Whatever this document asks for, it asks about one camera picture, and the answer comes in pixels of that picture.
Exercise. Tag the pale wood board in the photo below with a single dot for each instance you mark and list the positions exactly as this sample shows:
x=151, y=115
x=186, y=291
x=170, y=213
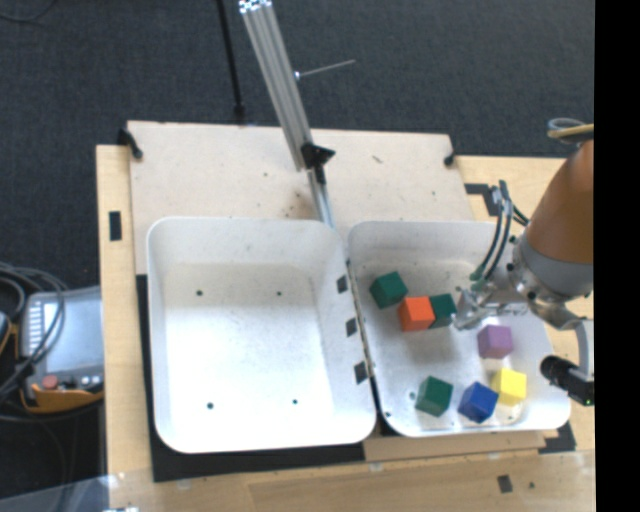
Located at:
x=225, y=170

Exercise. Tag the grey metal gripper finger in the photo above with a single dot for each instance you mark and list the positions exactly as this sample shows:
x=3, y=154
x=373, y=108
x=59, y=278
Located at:
x=466, y=307
x=484, y=317

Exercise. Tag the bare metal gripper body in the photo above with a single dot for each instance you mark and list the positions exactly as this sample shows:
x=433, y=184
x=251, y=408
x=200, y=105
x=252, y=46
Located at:
x=525, y=290

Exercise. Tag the purple cube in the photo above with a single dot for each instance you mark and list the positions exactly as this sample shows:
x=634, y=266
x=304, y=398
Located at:
x=494, y=341

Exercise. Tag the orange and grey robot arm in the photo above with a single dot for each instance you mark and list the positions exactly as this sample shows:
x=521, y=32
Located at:
x=565, y=220

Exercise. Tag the black cylinder on white bracket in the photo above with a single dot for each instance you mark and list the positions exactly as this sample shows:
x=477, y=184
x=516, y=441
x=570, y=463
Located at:
x=567, y=377

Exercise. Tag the green cube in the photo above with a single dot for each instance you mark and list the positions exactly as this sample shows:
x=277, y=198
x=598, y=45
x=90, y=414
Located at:
x=434, y=396
x=389, y=290
x=444, y=309

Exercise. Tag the orange cube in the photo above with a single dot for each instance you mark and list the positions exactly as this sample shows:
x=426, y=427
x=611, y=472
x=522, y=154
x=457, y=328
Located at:
x=416, y=314

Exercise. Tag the white plastic tray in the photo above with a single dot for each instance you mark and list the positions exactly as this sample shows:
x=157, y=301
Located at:
x=250, y=340
x=400, y=360

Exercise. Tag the yellow cube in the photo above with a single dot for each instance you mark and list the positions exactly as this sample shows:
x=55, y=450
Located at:
x=510, y=386

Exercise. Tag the blue cube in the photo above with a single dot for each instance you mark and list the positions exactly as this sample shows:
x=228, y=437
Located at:
x=477, y=401

